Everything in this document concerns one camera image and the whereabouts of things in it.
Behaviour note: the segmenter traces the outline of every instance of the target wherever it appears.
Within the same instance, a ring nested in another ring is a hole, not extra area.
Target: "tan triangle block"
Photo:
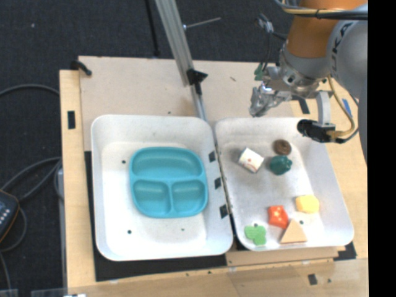
[[[291,220],[285,233],[280,240],[281,244],[306,242],[308,239],[304,233],[303,228],[296,220]]]

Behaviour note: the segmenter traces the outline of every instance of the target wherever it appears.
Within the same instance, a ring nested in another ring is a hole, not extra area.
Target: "yellow hexagonal object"
[[[319,211],[319,200],[314,195],[299,196],[296,198],[298,211],[316,213]]]

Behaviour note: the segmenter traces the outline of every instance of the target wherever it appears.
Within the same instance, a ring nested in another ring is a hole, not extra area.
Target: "blue plate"
[[[137,209],[153,218],[197,215],[208,202],[206,173],[193,151],[148,147],[129,163],[132,198]]]

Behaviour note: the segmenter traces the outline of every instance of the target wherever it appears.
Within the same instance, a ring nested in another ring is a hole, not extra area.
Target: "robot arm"
[[[270,108],[293,96],[317,98],[326,107],[317,88],[324,79],[334,78],[359,101],[359,130],[366,157],[368,0],[275,0],[282,9],[295,15],[279,55],[279,65],[260,64],[255,71],[259,87],[253,88],[252,116],[265,115]],[[272,33],[272,26],[261,15],[257,24]],[[338,142],[346,132],[335,130],[329,120],[302,120],[298,130],[319,142]]]

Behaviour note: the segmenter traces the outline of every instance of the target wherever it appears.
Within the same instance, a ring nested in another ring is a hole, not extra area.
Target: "wooden table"
[[[282,252],[237,251],[226,253],[227,266],[193,272],[176,272],[96,282],[88,210],[87,177],[84,152],[90,150],[90,124],[107,113],[194,115],[188,87],[181,85],[176,63],[164,59],[79,58],[92,72],[60,71],[62,160],[64,171],[67,287],[75,293],[94,296],[251,296],[251,290],[316,289],[329,294],[344,289],[343,296],[356,296],[352,289],[368,294],[368,215],[367,166],[359,137],[347,144],[328,144],[327,149],[355,229],[353,243],[357,259],[334,262],[343,247],[320,247]],[[202,83],[209,124],[231,117],[250,117],[251,89],[256,63],[194,62],[196,69],[208,73]],[[349,98],[337,85],[337,93]],[[353,116],[356,107],[351,102]],[[317,118],[316,102],[308,100],[310,119]],[[75,123],[70,123],[74,116]],[[297,101],[282,103],[269,116],[302,114]],[[349,126],[335,100],[332,122],[339,129]],[[317,285],[308,280],[316,274]],[[261,280],[269,276],[271,280]]]

